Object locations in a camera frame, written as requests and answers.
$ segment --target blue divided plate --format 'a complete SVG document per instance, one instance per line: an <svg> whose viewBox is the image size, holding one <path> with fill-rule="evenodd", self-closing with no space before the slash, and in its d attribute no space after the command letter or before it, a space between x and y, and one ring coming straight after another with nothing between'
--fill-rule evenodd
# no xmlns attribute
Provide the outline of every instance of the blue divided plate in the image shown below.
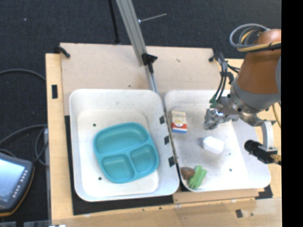
<svg viewBox="0 0 303 227"><path fill-rule="evenodd" d="M134 122L100 130L94 151L105 176L114 183L127 183L154 172L159 165L157 149L148 131Z"/></svg>

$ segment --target red and white box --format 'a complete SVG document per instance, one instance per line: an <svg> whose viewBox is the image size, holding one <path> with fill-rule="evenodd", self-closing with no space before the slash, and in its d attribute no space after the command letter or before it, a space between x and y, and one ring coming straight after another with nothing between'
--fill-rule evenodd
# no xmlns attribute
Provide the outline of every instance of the red and white box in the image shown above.
<svg viewBox="0 0 303 227"><path fill-rule="evenodd" d="M187 132L187 123L186 123L186 114L181 111L171 111L171 131L175 133L186 133Z"/></svg>

